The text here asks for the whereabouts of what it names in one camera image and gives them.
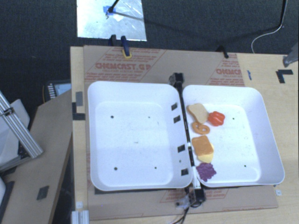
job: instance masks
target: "black sticker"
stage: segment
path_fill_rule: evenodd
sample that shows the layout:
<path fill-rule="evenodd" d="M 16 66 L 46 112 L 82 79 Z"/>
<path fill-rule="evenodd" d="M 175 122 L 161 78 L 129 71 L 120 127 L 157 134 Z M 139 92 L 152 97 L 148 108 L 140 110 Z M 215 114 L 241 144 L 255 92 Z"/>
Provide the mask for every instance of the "black sticker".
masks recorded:
<path fill-rule="evenodd" d="M 186 169 L 182 169 L 181 170 L 181 176 L 184 176 L 184 175 L 187 175 L 187 174 L 189 174 L 189 172 L 188 172 L 188 169 L 186 168 Z"/>
<path fill-rule="evenodd" d="M 182 152 L 185 150 L 185 144 L 181 145 L 178 147 L 178 153 Z"/>
<path fill-rule="evenodd" d="M 177 116 L 177 117 L 173 118 L 173 122 L 174 122 L 174 123 L 177 123 L 177 122 L 179 122 L 180 120 L 181 120 L 181 116 Z"/>
<path fill-rule="evenodd" d="M 279 83 L 283 84 L 285 83 L 285 79 L 283 75 L 293 75 L 292 70 L 278 70 L 276 71 L 276 75 L 278 77 Z"/>
<path fill-rule="evenodd" d="M 48 190 L 49 190 L 49 186 L 45 186 L 43 188 L 40 188 L 38 191 L 38 195 L 37 195 L 37 200 L 41 200 L 47 197 L 48 194 Z"/>
<path fill-rule="evenodd" d="M 175 110 L 178 107 L 178 104 L 175 103 L 174 105 L 171 106 L 171 110 Z"/>

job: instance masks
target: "metal rod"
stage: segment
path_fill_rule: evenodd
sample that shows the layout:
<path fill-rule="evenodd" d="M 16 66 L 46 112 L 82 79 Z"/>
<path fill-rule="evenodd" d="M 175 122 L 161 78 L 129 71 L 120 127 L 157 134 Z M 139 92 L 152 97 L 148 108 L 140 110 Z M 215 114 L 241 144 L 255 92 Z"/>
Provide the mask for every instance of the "metal rod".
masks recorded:
<path fill-rule="evenodd" d="M 115 2 L 114 2 L 114 4 L 110 7 L 110 8 L 108 8 L 108 10 L 107 10 L 107 13 L 106 14 L 108 14 L 108 13 L 112 13 L 113 12 L 113 9 L 114 9 L 114 7 L 116 6 L 116 4 L 119 2 L 119 0 L 115 0 Z"/>
<path fill-rule="evenodd" d="M 0 166 L 0 172 L 4 172 L 10 168 L 13 168 L 15 166 L 18 166 L 26 161 L 28 161 L 29 159 L 31 159 L 30 157 L 25 157 L 23 159 L 21 159 L 19 156 L 12 159 L 11 161 L 3 164 L 2 166 Z"/>
<path fill-rule="evenodd" d="M 0 117 L 3 116 L 4 121 L 13 131 L 29 156 L 31 158 L 36 158 L 43 152 L 43 150 L 32 138 L 29 130 L 20 121 L 16 113 L 12 111 L 13 109 L 10 107 L 10 103 L 6 100 L 6 98 L 0 91 Z"/>

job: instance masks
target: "plastic food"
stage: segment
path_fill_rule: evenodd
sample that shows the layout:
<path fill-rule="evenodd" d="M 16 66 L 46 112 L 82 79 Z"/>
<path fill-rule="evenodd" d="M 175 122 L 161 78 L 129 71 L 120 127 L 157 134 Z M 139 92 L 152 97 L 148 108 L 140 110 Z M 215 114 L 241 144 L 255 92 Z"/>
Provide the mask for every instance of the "plastic food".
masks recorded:
<path fill-rule="evenodd" d="M 196 133 L 199 134 L 208 134 L 210 133 L 210 128 L 206 125 L 201 125 L 197 122 L 192 123 L 192 128 Z"/>
<path fill-rule="evenodd" d="M 225 119 L 225 115 L 221 114 L 217 111 L 214 111 L 209 114 L 208 120 L 211 122 L 214 126 L 220 126 L 223 125 Z"/>
<path fill-rule="evenodd" d="M 197 158 L 199 159 L 199 161 L 202 161 L 202 162 L 206 162 L 206 163 L 210 163 L 212 162 L 213 160 L 213 157 L 214 157 L 214 152 L 212 152 L 211 154 L 206 154 L 206 155 L 202 155 L 202 156 L 197 156 Z"/>
<path fill-rule="evenodd" d="M 210 163 L 203 162 L 196 167 L 196 170 L 198 171 L 200 178 L 205 182 L 216 174 L 213 165 Z"/>
<path fill-rule="evenodd" d="M 209 112 L 200 103 L 188 105 L 187 111 L 193 116 L 195 121 L 199 124 L 205 123 L 209 116 Z"/>
<path fill-rule="evenodd" d="M 214 152 L 214 149 L 206 135 L 195 137 L 191 140 L 191 142 L 197 156 L 211 154 Z"/>

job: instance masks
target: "wooden table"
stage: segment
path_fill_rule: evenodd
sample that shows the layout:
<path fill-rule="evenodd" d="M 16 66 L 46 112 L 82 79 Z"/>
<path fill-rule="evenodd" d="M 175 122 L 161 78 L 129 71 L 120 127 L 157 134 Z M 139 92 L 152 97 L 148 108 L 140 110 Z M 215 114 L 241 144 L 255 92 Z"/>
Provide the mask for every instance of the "wooden table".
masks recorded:
<path fill-rule="evenodd" d="M 82 59 L 83 51 L 73 50 L 73 59 Z M 285 70 L 282 55 L 237 54 L 245 86 L 257 89 L 263 96 L 273 133 L 285 169 L 285 180 L 275 189 L 282 195 L 277 196 L 278 208 L 266 210 L 230 211 L 187 215 L 186 224 L 220 224 L 220 223 L 296 223 L 299 219 L 299 163 L 298 163 L 298 62 L 291 64 L 287 70 L 293 75 L 284 75 L 285 83 L 278 81 L 276 71 Z M 84 80 L 72 76 L 72 81 L 82 85 Z M 84 112 L 84 106 L 77 107 Z M 75 121 L 73 137 L 84 143 L 82 134 L 85 127 Z M 86 150 L 84 145 L 74 146 L 75 198 L 83 202 L 87 209 L 86 191 Z M 91 221 L 91 224 L 151 224 L 171 223 L 177 216 L 142 217 L 115 220 Z"/>
<path fill-rule="evenodd" d="M 52 224 L 71 150 L 70 91 L 38 107 L 30 133 L 44 152 L 3 177 L 14 186 L 2 224 Z"/>

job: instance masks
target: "wire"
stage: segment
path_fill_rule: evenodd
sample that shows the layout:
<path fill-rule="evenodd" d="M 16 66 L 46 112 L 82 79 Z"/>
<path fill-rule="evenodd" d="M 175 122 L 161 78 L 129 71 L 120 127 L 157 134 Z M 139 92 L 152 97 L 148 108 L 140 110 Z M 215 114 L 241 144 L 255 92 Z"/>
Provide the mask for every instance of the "wire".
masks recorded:
<path fill-rule="evenodd" d="M 193 205 L 191 205 L 190 207 L 192 207 L 192 208 L 198 208 L 198 207 L 201 206 L 201 204 L 202 204 L 202 203 L 193 204 Z"/>
<path fill-rule="evenodd" d="M 185 221 L 185 218 L 186 218 L 186 216 L 187 216 L 187 212 L 188 212 L 188 210 L 189 210 L 189 207 L 185 210 L 183 216 L 182 216 L 179 220 L 177 220 L 176 222 L 173 222 L 173 223 L 171 223 L 171 224 L 178 224 L 178 223 L 183 224 L 184 221 Z"/>
<path fill-rule="evenodd" d="M 286 11 L 286 5 L 287 5 L 287 3 L 288 3 L 288 0 L 284 0 L 284 1 L 283 1 L 283 11 L 282 11 L 281 20 L 280 20 L 280 24 L 279 24 L 278 28 L 277 28 L 275 31 L 273 31 L 273 32 L 269 32 L 269 33 L 262 34 L 262 35 L 256 37 L 256 38 L 252 41 L 252 43 L 251 43 L 251 50 L 252 50 L 252 53 L 253 53 L 253 54 L 255 53 L 254 50 L 253 50 L 253 43 L 254 43 L 257 39 L 259 39 L 259 38 L 261 38 L 261 37 L 263 37 L 263 36 L 266 36 L 266 35 L 274 34 L 274 33 L 278 32 L 278 31 L 282 28 L 282 26 L 283 26 L 283 22 L 284 22 L 284 18 L 285 18 L 285 11 Z"/>

